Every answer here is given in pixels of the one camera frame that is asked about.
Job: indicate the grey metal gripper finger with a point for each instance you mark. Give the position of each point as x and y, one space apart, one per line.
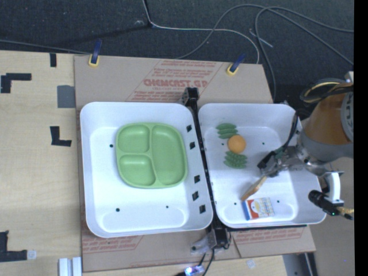
265 172
275 173

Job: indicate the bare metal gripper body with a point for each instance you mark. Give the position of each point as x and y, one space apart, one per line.
296 159

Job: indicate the brown bread slice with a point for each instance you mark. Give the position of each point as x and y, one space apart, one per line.
253 189

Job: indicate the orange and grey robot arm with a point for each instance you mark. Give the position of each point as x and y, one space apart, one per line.
327 122

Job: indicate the white plastic tray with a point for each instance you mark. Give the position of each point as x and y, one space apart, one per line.
143 211
284 194

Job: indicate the green pea pods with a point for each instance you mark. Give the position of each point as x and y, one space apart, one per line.
226 130
235 160

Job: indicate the white, red and blue carton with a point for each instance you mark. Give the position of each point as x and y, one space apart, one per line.
260 208

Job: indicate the orange fruit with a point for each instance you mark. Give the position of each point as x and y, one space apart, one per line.
237 144

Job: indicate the thin black rod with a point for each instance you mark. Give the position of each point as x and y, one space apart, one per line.
203 154

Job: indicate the green divided plate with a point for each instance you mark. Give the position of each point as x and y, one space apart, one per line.
168 151

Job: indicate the brown cardboard board, red print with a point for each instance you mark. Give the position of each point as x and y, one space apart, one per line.
120 76

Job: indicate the black cylinder on white bracket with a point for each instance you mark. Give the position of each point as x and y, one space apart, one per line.
319 199

